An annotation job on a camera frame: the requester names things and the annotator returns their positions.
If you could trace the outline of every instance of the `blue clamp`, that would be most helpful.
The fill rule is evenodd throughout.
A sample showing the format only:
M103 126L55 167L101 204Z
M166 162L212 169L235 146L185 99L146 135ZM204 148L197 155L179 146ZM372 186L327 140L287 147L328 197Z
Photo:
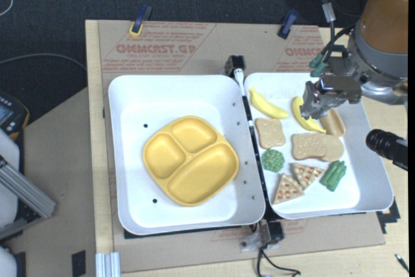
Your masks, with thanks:
M278 36L287 39L288 34L290 33L291 25L296 21L298 13L296 10L290 10L285 16L281 28L279 28Z
M143 21L146 21L149 19L151 15L152 7L148 5L142 5L135 22L130 27L130 35L132 37L138 37L141 34L141 31L143 30Z

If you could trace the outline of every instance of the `toy banana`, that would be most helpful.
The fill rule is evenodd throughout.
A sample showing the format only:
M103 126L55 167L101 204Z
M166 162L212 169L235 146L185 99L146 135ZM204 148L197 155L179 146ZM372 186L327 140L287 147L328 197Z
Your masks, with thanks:
M249 88L252 104L261 112L274 119L284 119L289 116L288 112L278 106L268 102L253 87Z
M320 125L317 123L317 121L315 121L312 117L310 117L306 120L301 116L300 106L303 103L304 103L304 101L300 96L295 97L293 102L292 102L292 111L294 112L294 115L295 115L297 121L306 130L312 130L312 131L316 131L316 132L320 132L320 133L325 134L326 130L323 129L322 127L320 127Z

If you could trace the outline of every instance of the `black clip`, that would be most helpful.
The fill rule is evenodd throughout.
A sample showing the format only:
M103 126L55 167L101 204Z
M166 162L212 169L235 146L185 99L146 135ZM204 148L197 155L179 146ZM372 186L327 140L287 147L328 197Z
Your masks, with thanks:
M287 39L288 34L290 33L291 25L296 21L298 13L296 10L290 10L285 16L281 28L279 28L278 36Z
M230 78L234 78L235 75L233 74L233 70L237 68L244 70L245 67L246 66L244 56L232 55L229 56L228 60L226 61L224 74L229 76Z

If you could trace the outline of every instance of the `toy pizza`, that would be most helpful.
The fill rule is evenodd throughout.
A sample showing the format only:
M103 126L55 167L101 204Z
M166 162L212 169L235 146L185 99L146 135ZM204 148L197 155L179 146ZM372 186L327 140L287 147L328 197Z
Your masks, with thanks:
M273 203L281 203L302 195L304 195L303 187L293 177L282 173Z
M302 165L300 163L293 163L292 170L298 183L306 189L323 173L323 169L319 167Z

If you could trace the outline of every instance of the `yellow plate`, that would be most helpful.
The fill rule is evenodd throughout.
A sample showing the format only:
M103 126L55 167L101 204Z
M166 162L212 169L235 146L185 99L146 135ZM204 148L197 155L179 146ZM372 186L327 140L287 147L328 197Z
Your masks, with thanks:
M239 159L228 141L207 121L181 117L156 132L143 149L153 179L183 206L197 206L235 178Z

